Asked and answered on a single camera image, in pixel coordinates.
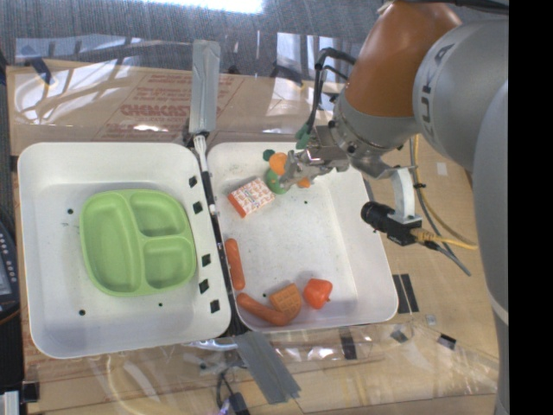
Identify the white plastic tray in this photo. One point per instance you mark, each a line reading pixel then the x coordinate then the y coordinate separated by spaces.
pixel 52 231
pixel 302 240

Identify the black cylinder on white bracket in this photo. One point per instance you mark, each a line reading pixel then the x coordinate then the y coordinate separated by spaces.
pixel 399 214

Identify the orange sausage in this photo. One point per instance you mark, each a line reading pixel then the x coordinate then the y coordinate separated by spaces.
pixel 259 309
pixel 235 264

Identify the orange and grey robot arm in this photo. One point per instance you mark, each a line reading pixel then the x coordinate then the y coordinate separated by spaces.
pixel 449 93

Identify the brown cardboard board red print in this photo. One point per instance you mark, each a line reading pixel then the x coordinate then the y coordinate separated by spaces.
pixel 142 106

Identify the orange bell pepper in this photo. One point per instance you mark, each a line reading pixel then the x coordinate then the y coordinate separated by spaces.
pixel 317 293

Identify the green divided plate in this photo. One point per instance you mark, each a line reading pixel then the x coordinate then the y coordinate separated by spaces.
pixel 108 240

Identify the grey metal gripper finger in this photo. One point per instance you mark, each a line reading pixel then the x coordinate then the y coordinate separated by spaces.
pixel 290 173
pixel 312 170

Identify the orange carrot with green top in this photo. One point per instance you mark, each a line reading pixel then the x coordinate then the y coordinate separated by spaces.
pixel 277 162

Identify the orange waffle biscuit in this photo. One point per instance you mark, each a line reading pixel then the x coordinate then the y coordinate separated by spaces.
pixel 287 303

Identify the green round toy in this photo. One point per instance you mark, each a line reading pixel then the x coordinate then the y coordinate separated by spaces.
pixel 273 183

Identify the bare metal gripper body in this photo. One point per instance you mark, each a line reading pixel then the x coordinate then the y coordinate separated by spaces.
pixel 330 151

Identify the orange and white carton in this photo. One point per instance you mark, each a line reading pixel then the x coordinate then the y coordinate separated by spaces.
pixel 251 197

